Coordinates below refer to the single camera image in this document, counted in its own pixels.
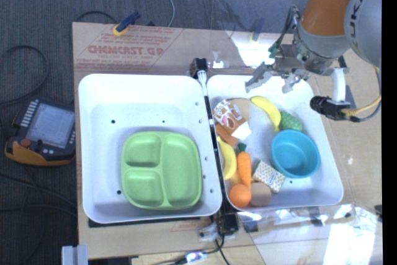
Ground brown and white carton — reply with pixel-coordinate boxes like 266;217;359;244
212;99;252;141

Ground black cylinder on white bracket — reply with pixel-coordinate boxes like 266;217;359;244
310;67;352;121

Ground white plastic tray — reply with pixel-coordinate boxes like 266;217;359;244
77;73;223;225
205;74;345;213

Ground yellow patterned packet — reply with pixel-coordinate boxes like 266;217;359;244
252;160;287;194

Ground thin black and white rod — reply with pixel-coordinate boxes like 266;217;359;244
197;70;228;212

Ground tan bread roll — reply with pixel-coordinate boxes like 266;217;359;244
249;181;273;208

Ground green grapes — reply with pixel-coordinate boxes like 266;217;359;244
279;111;304;133

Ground orange carrot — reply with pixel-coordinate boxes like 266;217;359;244
236;142;253;192

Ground black block with thin wires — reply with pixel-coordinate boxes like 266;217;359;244
216;212;240;236
189;57;208;79

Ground brown cardboard board red print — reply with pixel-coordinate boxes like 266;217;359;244
71;21;383;260

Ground yellow banana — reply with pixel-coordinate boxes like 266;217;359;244
249;96;282;133
216;135;238;181

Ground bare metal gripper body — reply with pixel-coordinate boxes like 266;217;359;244
272;42;339;77

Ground green divided plate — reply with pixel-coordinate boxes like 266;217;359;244
120;130;203;211

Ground orange ball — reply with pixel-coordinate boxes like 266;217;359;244
228;184;252;209

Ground blue bowl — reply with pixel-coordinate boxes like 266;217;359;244
270;128;321;179

